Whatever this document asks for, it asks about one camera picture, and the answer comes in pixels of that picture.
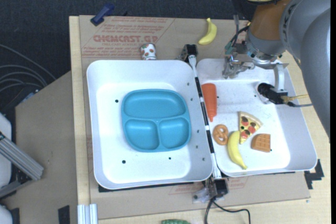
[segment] blue tray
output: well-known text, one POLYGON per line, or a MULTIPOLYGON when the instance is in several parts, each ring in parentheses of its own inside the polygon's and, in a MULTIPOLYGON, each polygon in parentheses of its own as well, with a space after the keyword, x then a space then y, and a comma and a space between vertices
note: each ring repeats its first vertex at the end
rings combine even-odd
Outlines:
POLYGON ((124 134, 130 146, 142 152, 177 150, 191 136, 187 104, 175 91, 129 92, 121 104, 124 134))

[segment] patterned can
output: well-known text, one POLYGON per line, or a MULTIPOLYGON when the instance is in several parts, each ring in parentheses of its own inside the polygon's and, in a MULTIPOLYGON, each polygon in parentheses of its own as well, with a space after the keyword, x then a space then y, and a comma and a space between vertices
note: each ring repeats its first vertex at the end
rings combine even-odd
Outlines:
POLYGON ((140 47, 142 60, 156 60, 155 45, 152 43, 145 43, 140 47))

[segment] wooden edge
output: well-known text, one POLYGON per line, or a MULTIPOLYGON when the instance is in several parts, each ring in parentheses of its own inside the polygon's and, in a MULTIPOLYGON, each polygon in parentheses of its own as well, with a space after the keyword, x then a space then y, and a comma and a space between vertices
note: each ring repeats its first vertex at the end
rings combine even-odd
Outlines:
POLYGON ((69 17, 78 204, 90 204, 79 17, 69 17))

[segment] toy donut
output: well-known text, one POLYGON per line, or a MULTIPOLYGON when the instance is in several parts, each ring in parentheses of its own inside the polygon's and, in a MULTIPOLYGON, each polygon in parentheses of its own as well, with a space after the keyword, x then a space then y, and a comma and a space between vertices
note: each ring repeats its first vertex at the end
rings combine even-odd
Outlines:
POLYGON ((215 126, 212 136, 217 144, 224 146, 227 144, 228 134, 229 131, 227 127, 223 124, 219 124, 215 126))

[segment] toy banana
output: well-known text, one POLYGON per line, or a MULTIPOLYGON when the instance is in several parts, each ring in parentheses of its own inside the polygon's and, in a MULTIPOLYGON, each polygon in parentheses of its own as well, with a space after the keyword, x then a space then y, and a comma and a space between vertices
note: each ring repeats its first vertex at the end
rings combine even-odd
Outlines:
POLYGON ((235 164, 240 165, 244 170, 246 170, 247 166, 245 165, 238 148, 239 138, 240 138, 240 131, 233 132, 229 136, 229 140, 227 142, 227 148, 229 151, 230 159, 235 164))
POLYGON ((208 22, 208 31, 199 41, 198 44, 200 45, 208 45, 210 44, 217 35, 217 26, 211 22, 210 18, 206 20, 208 22))

